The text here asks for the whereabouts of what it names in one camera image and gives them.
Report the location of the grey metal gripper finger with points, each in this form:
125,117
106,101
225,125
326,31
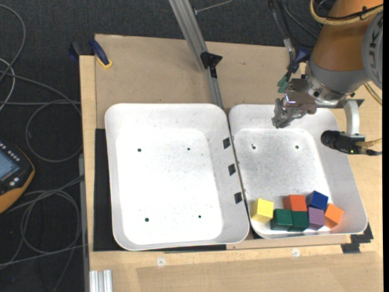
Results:
279,114
292,115

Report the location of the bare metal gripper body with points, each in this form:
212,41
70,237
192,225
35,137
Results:
304,94

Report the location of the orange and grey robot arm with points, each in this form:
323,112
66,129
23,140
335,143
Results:
340,50

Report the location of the white plastic tray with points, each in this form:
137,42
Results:
170,181
282,169

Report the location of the red cube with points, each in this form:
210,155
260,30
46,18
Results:
295,202

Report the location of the blue cube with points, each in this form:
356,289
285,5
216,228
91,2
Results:
318,199

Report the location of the yellow cube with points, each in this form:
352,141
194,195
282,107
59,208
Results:
262,209

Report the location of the purple cube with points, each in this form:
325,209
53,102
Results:
316,216

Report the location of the green cube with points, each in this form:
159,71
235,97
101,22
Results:
301,220
282,219

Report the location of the orange cube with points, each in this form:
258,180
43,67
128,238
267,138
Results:
333,215

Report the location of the brown cardboard board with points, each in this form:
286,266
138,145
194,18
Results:
158,78

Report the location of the black cylinder on white bracket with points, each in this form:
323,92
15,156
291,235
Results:
337,141

